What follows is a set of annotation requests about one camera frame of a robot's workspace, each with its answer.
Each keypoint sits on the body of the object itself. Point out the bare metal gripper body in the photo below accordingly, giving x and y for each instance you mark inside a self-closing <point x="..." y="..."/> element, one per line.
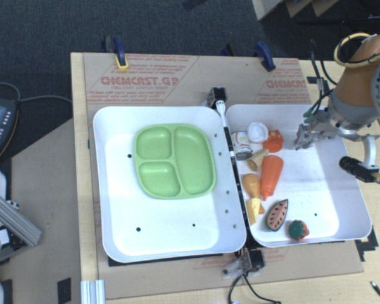
<point x="324" y="128"/>

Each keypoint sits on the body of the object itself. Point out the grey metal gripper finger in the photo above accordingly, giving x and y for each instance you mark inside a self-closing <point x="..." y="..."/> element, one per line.
<point x="299" y="138"/>
<point x="310" y="141"/>

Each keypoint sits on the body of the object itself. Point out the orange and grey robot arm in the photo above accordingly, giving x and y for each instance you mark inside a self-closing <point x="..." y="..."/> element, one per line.
<point x="358" y="78"/>

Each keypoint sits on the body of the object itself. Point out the orange cup with star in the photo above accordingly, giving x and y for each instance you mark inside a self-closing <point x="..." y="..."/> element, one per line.
<point x="273" y="142"/>

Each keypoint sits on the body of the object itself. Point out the white plastic tray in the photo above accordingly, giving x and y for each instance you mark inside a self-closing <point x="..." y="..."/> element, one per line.
<point x="316" y="182"/>
<point x="164" y="220"/>

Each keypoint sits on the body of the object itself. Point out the tan toy ice cream cone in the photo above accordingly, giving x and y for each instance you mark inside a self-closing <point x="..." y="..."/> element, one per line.
<point x="257" y="160"/>

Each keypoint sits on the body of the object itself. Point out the orange toy bottle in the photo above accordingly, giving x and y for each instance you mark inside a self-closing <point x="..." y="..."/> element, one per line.
<point x="270" y="176"/>

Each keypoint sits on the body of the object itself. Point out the small white printed can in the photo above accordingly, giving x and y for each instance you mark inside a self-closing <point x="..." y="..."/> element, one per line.
<point x="241" y="142"/>

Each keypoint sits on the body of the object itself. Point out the orange toy chicken drumstick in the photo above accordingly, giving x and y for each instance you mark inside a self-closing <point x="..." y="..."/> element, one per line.
<point x="251" y="185"/>

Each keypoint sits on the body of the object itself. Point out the thin black and white rod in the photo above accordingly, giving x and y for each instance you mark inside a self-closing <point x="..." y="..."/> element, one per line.
<point x="230" y="144"/>

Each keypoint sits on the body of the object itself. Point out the toy watermelon slice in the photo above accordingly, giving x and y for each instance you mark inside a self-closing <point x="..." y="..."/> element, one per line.
<point x="276" y="216"/>

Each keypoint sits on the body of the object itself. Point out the yellow toy cheese wedge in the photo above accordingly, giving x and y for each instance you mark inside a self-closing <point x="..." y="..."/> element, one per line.
<point x="253" y="211"/>

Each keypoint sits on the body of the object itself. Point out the red toy strawberry green top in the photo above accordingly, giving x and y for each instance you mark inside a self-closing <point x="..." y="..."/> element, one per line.
<point x="298" y="230"/>

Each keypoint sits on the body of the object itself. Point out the green divided plate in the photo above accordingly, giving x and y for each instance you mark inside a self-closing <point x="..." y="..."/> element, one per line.
<point x="190" y="160"/>

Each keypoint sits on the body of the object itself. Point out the brown cardboard board red print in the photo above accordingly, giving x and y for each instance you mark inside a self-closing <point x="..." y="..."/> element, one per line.
<point x="177" y="74"/>

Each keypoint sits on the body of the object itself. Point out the black cylinder on white bracket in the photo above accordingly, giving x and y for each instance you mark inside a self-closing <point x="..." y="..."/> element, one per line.
<point x="354" y="165"/>

